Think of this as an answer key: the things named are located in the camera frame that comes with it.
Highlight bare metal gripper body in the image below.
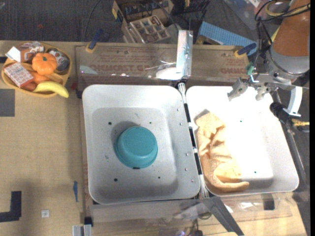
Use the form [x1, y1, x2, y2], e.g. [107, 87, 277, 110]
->
[248, 69, 296, 91]

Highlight yellow banana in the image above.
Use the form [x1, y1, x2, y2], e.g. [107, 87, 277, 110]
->
[32, 81, 70, 99]

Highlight black cylinder on white bracket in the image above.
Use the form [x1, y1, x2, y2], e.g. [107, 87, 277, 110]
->
[269, 86, 303, 125]

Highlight brown and white carton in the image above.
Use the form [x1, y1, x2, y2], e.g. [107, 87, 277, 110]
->
[19, 41, 45, 63]

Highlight teal bowl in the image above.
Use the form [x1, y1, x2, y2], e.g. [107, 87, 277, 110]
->
[114, 125, 159, 170]

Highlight white and red packet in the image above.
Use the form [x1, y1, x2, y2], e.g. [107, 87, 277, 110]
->
[3, 62, 34, 89]

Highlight small printed can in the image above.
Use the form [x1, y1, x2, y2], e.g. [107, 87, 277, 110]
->
[47, 48, 70, 72]

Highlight small white carton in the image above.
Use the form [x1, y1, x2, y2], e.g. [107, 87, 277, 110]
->
[5, 46, 22, 62]

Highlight orange divided plate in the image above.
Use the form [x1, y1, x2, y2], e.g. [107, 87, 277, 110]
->
[1, 41, 73, 99]

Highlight orange pumpkin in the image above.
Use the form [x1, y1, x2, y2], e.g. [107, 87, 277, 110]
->
[31, 52, 58, 76]

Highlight orange carrot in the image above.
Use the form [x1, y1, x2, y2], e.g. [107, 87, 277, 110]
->
[31, 72, 51, 85]

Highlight white plastic tray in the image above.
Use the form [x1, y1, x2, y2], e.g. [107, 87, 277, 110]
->
[81, 84, 201, 205]
[185, 85, 300, 197]

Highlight yellow cloth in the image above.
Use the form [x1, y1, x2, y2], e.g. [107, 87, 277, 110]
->
[194, 109, 250, 194]

